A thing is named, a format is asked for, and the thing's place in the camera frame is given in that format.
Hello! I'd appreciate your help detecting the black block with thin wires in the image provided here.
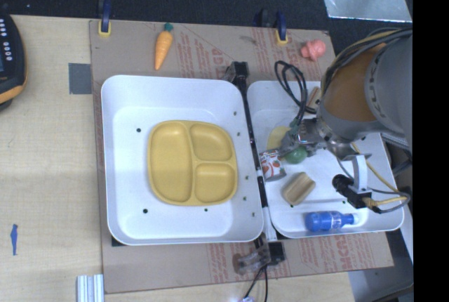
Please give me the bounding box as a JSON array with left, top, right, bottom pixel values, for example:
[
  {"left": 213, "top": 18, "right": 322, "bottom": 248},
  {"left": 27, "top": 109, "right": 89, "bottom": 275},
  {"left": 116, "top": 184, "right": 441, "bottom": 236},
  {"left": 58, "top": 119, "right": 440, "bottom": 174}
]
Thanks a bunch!
[
  {"left": 223, "top": 60, "right": 250, "bottom": 84},
  {"left": 267, "top": 240, "right": 286, "bottom": 265}
]

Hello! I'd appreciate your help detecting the small can with strawberry print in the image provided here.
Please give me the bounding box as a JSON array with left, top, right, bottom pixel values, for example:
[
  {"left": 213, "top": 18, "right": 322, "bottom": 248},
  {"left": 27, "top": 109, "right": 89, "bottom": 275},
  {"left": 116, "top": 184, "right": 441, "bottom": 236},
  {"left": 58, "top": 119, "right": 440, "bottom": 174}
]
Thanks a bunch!
[{"left": 258, "top": 149, "right": 288, "bottom": 183}]

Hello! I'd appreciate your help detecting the yellow banana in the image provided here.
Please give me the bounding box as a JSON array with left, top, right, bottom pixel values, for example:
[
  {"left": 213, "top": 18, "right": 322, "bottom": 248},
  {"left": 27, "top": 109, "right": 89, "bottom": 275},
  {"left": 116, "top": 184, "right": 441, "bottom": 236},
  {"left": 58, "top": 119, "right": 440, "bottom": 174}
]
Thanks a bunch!
[{"left": 266, "top": 125, "right": 292, "bottom": 152}]

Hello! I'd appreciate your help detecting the tan bread bun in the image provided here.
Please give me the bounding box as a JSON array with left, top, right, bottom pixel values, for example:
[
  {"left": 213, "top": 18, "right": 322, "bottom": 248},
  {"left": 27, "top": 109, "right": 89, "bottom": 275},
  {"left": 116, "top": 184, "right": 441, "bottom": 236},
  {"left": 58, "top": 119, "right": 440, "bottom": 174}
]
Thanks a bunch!
[{"left": 281, "top": 171, "right": 317, "bottom": 206}]

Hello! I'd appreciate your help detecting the blue plastic bottle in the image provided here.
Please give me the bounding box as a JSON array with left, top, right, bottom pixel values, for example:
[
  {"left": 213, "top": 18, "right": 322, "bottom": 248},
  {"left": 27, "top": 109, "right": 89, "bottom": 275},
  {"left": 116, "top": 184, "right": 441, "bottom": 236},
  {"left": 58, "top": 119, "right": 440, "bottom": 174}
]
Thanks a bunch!
[{"left": 304, "top": 210, "right": 361, "bottom": 233}]

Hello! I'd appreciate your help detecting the pink toy figure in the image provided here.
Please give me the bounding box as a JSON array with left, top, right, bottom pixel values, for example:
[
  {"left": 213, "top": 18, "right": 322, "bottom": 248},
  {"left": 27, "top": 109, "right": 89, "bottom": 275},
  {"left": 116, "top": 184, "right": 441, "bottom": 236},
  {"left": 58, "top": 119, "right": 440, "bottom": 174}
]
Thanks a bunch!
[{"left": 300, "top": 39, "right": 327, "bottom": 63}]

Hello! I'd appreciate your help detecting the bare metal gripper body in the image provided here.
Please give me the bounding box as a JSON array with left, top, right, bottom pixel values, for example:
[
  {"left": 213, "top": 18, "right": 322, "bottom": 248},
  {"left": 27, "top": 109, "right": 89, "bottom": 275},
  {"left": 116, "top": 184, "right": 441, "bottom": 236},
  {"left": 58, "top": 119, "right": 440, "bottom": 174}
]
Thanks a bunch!
[{"left": 293, "top": 117, "right": 351, "bottom": 157}]

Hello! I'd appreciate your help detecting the yellow divided plate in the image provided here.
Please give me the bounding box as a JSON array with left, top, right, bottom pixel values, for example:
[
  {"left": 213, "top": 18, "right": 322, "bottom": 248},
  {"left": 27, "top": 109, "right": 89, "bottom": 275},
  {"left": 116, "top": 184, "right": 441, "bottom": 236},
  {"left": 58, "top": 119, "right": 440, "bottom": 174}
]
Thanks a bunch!
[{"left": 147, "top": 119, "right": 239, "bottom": 207}]

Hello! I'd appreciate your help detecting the white plastic tray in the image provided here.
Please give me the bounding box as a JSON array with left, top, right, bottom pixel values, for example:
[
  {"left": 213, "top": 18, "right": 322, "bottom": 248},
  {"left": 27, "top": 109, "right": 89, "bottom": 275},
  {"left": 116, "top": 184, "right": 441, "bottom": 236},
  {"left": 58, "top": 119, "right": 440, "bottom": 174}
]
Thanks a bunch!
[
  {"left": 100, "top": 74, "right": 265, "bottom": 247},
  {"left": 246, "top": 79, "right": 406, "bottom": 239}
]

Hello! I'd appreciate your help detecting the black cylinder on white bracket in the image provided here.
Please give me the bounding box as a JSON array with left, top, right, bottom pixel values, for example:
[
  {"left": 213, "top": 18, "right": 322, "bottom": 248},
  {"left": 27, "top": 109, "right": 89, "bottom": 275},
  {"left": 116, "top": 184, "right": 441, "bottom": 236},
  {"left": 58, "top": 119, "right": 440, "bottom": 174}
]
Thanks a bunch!
[{"left": 331, "top": 152, "right": 373, "bottom": 209}]

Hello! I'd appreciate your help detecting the orange carrot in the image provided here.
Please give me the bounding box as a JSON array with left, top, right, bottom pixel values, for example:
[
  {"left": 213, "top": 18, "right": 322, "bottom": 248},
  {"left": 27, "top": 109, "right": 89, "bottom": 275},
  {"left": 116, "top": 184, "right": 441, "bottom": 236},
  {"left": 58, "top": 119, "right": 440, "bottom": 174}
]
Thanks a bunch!
[{"left": 154, "top": 22, "right": 175, "bottom": 71}]

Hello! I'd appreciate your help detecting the brown cardboard board, red print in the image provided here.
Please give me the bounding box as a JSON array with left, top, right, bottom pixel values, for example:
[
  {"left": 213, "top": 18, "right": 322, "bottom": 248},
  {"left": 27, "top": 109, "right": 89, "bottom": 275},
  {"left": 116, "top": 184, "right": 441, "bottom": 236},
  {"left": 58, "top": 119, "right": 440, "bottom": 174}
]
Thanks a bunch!
[{"left": 88, "top": 20, "right": 396, "bottom": 295}]

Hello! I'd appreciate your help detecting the green apple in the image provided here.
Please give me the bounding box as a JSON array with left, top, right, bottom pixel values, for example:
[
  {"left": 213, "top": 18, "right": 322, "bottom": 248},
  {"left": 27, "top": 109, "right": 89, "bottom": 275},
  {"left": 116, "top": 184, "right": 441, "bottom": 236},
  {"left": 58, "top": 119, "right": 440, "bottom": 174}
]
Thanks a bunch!
[{"left": 283, "top": 145, "right": 309, "bottom": 165}]

